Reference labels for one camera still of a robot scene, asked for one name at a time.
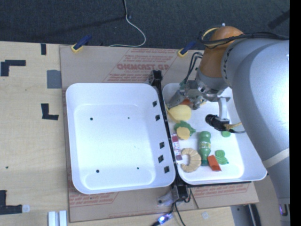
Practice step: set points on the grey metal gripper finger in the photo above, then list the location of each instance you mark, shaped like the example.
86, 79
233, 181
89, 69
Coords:
196, 103
175, 99

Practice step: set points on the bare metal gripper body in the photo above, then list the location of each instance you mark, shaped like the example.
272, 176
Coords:
196, 91

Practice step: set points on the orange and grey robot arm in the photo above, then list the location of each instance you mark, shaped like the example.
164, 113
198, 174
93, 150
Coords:
256, 83

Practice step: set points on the orange toy carrot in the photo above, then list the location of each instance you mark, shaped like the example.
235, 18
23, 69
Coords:
186, 101

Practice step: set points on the pale yellow toy fruit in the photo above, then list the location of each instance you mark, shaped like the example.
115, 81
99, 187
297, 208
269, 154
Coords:
180, 113

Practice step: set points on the thin black rod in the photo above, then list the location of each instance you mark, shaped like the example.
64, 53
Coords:
167, 126

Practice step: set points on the yellow corn with green husk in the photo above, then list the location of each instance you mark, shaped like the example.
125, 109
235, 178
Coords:
183, 131

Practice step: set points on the small green toy piece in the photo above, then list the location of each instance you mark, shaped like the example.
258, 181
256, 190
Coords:
226, 134

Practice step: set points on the green plastic bottle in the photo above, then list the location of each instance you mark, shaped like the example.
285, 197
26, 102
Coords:
204, 146

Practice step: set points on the red and white packet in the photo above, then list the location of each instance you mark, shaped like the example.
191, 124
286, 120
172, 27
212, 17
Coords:
176, 148

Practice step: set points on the tan toy croissant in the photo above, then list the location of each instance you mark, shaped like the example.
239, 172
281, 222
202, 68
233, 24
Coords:
194, 159

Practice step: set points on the green leafy toy vegetable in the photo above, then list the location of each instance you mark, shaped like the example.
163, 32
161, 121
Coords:
221, 157

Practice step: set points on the orange carton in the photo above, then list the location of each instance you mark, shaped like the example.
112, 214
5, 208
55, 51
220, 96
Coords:
214, 163

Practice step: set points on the white plastic tray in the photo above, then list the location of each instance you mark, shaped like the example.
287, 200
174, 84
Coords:
218, 175
113, 138

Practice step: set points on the brown cardboard board, red print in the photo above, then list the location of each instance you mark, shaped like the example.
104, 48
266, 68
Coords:
94, 65

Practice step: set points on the black cylinder on white bracket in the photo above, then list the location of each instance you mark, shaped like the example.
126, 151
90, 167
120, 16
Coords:
221, 123

